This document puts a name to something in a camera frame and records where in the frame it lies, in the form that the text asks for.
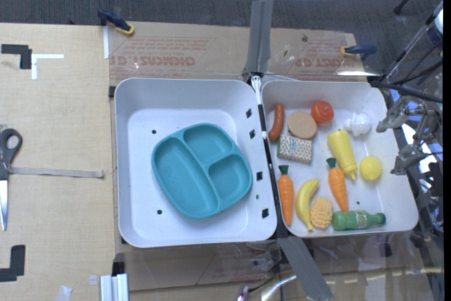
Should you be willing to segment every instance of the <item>green bottle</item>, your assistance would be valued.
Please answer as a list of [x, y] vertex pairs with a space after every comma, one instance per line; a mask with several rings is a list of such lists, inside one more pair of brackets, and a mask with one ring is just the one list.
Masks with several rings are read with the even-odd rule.
[[369, 214], [366, 211], [336, 211], [332, 214], [332, 227], [335, 231], [364, 230], [374, 224], [383, 225], [385, 214]]

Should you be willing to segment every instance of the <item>toy food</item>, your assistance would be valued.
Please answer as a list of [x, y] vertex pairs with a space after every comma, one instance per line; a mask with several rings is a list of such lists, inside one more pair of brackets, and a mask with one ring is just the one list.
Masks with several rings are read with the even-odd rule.
[[311, 106], [310, 115], [317, 123], [326, 123], [333, 120], [334, 111], [326, 101], [317, 101]]
[[283, 220], [289, 226], [293, 213], [293, 204], [295, 203], [295, 189], [293, 181], [288, 176], [288, 165], [279, 166], [282, 175], [277, 180], [277, 188], [279, 189], [280, 206], [282, 207]]
[[341, 169], [335, 167], [335, 158], [327, 158], [327, 163], [330, 166], [330, 171], [328, 174], [330, 190], [332, 191], [340, 209], [343, 212], [347, 212], [348, 203], [345, 174]]
[[296, 194], [296, 215], [307, 225], [307, 230], [313, 230], [313, 225], [310, 221], [310, 199], [311, 196], [318, 190], [319, 180], [312, 178], [306, 180]]
[[280, 135], [277, 144], [277, 157], [309, 164], [312, 155], [311, 140], [301, 140], [290, 135]]
[[366, 156], [360, 161], [359, 172], [364, 180], [377, 180], [382, 174], [382, 165], [377, 158]]
[[351, 131], [355, 137], [364, 135], [371, 129], [371, 119], [365, 113], [353, 113], [352, 117], [345, 121], [343, 128]]
[[326, 228], [332, 222], [332, 201], [318, 196], [310, 209], [310, 221], [315, 228]]
[[335, 231], [364, 230], [372, 225], [383, 225], [385, 214], [369, 214], [366, 211], [333, 212], [332, 227]]
[[327, 141], [343, 173], [348, 175], [352, 180], [355, 180], [357, 163], [347, 130], [339, 129], [329, 133]]
[[285, 120], [285, 107], [281, 103], [276, 103], [274, 106], [274, 123], [273, 127], [268, 133], [270, 141], [275, 142], [282, 133], [283, 121]]
[[287, 119], [288, 130], [292, 135], [308, 140], [316, 134], [318, 126], [310, 114], [303, 111], [291, 113]]

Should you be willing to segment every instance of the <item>bottle label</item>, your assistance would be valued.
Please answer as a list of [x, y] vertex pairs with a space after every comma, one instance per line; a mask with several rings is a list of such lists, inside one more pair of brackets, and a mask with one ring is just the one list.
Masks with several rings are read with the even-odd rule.
[[366, 228], [366, 214], [361, 214], [359, 212], [356, 212], [355, 214], [356, 219], [357, 219], [357, 225], [356, 225], [356, 230], [364, 230]]

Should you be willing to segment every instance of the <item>scissors handle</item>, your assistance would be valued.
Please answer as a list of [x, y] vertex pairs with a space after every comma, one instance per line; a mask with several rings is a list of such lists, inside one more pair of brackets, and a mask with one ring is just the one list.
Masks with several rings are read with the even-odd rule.
[[[11, 137], [17, 137], [17, 144], [15, 144], [12, 148], [8, 146], [8, 141]], [[22, 136], [15, 129], [8, 128], [1, 131], [0, 145], [1, 151], [3, 153], [3, 163], [5, 164], [6, 168], [8, 168], [13, 161], [14, 156], [22, 145], [22, 140]]]

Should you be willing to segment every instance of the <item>table surface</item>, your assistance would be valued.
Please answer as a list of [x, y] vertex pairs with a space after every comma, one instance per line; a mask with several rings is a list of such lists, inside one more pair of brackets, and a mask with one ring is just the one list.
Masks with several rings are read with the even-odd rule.
[[[142, 26], [156, 27], [155, 24]], [[167, 31], [174, 32], [178, 27], [181, 33], [187, 30], [185, 26], [189, 27], [165, 26]], [[230, 36], [230, 29], [223, 31]], [[222, 39], [219, 29], [214, 32], [216, 43], [212, 49], [218, 47], [215, 50], [218, 51], [230, 38]], [[233, 30], [234, 37], [246, 33], [248, 30]], [[0, 54], [0, 125], [15, 128], [23, 136], [23, 145], [13, 165], [105, 173], [103, 179], [11, 174], [8, 230], [0, 233], [0, 269], [9, 267], [12, 246], [25, 245], [25, 275], [14, 282], [0, 283], [1, 299], [54, 300], [64, 285], [73, 290], [71, 301], [98, 300], [98, 286], [90, 283], [90, 277], [111, 273], [118, 243], [114, 137], [108, 90], [120, 79], [110, 79], [110, 61], [104, 56], [104, 29], [7, 23], [2, 24], [0, 35], [2, 44], [26, 44], [33, 54], [63, 54], [63, 59], [38, 60], [36, 80], [32, 79], [30, 70], [19, 69], [19, 55]], [[243, 38], [239, 42], [235, 38], [232, 55], [246, 54]], [[115, 44], [126, 44], [126, 40], [122, 38], [121, 42], [121, 35], [112, 35], [110, 49]], [[412, 271], [424, 269], [418, 250], [406, 250], [402, 246], [406, 237], [396, 237], [399, 241], [395, 243], [399, 247], [393, 250], [396, 257], [387, 259], [369, 252], [367, 259], [351, 261], [354, 271], [325, 276], [336, 299], [396, 300], [399, 295], [409, 299], [409, 295], [415, 294], [430, 300], [431, 289], [425, 273]], [[360, 241], [349, 247], [359, 245], [371, 249], [380, 243], [374, 239]], [[328, 245], [319, 247], [327, 249]], [[290, 274], [278, 278], [283, 277], [289, 278]], [[285, 296], [302, 300], [304, 293], [299, 283], [288, 285]], [[130, 293], [130, 299], [232, 300], [238, 286], [225, 283], [143, 290]], [[278, 300], [277, 297], [267, 300]], [[249, 299], [260, 300], [261, 296], [255, 293]]]

